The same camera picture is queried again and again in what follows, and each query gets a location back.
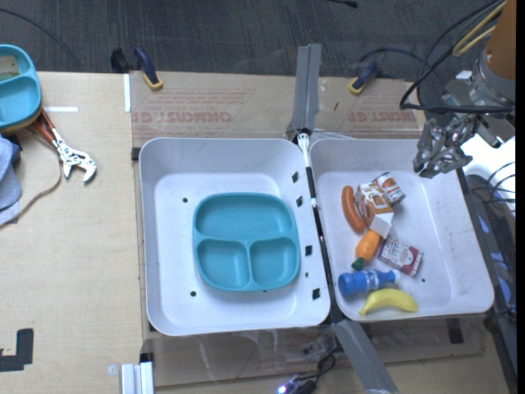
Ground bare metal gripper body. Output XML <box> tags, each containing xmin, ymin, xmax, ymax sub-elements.
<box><xmin>441</xmin><ymin>70</ymin><xmax>494</xmax><ymax>139</ymax></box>

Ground small red and white can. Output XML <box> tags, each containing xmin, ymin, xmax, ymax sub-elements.
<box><xmin>372</xmin><ymin>172</ymin><xmax>407</xmax><ymax>205</ymax></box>

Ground white plastic tray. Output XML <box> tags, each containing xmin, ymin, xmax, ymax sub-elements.
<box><xmin>138</xmin><ymin>136</ymin><xmax>331</xmax><ymax>337</ymax></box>
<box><xmin>308</xmin><ymin>137</ymin><xmax>495</xmax><ymax>323</ymax></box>

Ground orange and white carton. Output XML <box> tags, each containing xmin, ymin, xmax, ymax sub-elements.
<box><xmin>354</xmin><ymin>181</ymin><xmax>395</xmax><ymax>240</ymax></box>

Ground orange sausage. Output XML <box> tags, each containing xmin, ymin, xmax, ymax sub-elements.
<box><xmin>340</xmin><ymin>185</ymin><xmax>367</xmax><ymax>234</ymax></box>

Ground red and white packet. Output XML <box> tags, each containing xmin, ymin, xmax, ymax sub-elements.
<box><xmin>376</xmin><ymin>235</ymin><xmax>424</xmax><ymax>277</ymax></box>

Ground orange carrot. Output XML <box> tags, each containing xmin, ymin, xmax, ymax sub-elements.
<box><xmin>350</xmin><ymin>230</ymin><xmax>382</xmax><ymax>272</ymax></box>

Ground yellow banana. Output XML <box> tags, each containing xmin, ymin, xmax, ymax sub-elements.
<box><xmin>358</xmin><ymin>287</ymin><xmax>419</xmax><ymax>317</ymax></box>

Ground blue and white bottle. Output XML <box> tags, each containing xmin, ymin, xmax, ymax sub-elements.
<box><xmin>337</xmin><ymin>268</ymin><xmax>401</xmax><ymax>297</ymax></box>

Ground blue divided plate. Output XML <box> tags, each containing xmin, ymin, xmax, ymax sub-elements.
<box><xmin>191</xmin><ymin>192</ymin><xmax>302</xmax><ymax>293</ymax></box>
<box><xmin>0</xmin><ymin>44</ymin><xmax>43</xmax><ymax>131</ymax></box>

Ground brown cardboard board red print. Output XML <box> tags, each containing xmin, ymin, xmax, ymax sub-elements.
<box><xmin>130</xmin><ymin>71</ymin><xmax>486</xmax><ymax>387</ymax></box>

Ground grey cloth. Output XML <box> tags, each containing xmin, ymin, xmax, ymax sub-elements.
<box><xmin>0</xmin><ymin>133</ymin><xmax>24</xmax><ymax>226</ymax></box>

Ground orange-handled metal pliers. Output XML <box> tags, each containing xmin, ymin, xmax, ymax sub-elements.
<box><xmin>31</xmin><ymin>110</ymin><xmax>98</xmax><ymax>184</ymax></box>

